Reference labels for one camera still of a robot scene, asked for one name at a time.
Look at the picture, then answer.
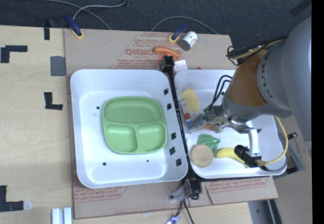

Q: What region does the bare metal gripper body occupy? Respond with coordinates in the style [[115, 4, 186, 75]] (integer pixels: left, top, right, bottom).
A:
[[202, 105, 248, 133]]

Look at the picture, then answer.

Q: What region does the white orange blue carton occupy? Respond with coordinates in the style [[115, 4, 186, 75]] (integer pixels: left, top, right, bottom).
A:
[[178, 98, 196, 129]]

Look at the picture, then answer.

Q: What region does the thin black rod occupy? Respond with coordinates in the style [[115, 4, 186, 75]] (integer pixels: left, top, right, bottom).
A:
[[166, 69, 195, 182]]

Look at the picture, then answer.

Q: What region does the green toy lettuce leaf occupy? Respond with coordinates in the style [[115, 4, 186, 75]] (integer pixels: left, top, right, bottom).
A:
[[197, 133, 221, 154]]

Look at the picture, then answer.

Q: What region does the yellow oblong toy food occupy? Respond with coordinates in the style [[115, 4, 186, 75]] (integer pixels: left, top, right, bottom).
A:
[[181, 88, 201, 113]]

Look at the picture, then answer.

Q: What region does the yellow banana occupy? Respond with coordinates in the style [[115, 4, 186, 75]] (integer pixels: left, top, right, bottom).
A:
[[215, 147, 248, 168]]

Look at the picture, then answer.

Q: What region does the tan round biscuit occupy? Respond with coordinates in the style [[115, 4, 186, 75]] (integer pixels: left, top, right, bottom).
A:
[[190, 144, 214, 168]]

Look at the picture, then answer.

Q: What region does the white plastic tray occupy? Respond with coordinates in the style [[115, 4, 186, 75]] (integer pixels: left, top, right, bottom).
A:
[[70, 68, 189, 189], [174, 69, 288, 179]]

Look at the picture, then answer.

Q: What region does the white red packet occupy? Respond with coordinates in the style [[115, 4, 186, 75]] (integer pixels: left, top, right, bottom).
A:
[[174, 60, 188, 73]]

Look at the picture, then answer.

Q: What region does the green divided plate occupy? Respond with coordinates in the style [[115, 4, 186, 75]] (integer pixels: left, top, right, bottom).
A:
[[101, 96, 168, 155]]

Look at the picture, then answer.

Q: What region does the orange sausage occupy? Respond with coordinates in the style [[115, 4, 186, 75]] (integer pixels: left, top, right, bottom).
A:
[[153, 46, 181, 60]]

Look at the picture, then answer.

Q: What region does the white can red print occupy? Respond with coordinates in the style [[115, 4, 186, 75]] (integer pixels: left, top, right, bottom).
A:
[[178, 31, 199, 52]]

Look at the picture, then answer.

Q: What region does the brown cardboard board red print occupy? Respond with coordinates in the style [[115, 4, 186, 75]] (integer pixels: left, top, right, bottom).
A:
[[63, 27, 279, 220]]

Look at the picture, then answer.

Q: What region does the black cylinder on white bracket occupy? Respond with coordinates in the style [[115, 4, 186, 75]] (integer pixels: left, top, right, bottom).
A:
[[234, 128, 264, 169]]

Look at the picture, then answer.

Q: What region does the black block with wires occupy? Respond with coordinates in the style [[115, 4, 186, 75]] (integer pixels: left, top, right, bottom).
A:
[[186, 178, 203, 200], [158, 55, 176, 73]]

